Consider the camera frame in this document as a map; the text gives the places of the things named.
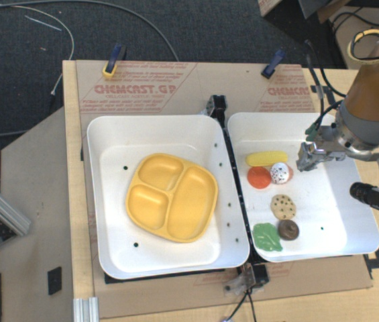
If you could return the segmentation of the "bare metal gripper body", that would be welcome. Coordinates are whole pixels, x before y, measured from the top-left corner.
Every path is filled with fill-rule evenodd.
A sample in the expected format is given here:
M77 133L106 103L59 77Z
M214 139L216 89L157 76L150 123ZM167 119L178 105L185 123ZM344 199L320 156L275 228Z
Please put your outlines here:
M309 143L313 144L312 152L314 149L325 150L327 152L327 161L342 161L346 156L364 162L379 160L379 152L374 151L378 146L364 143L346 127L340 128L337 125L321 126L313 141Z

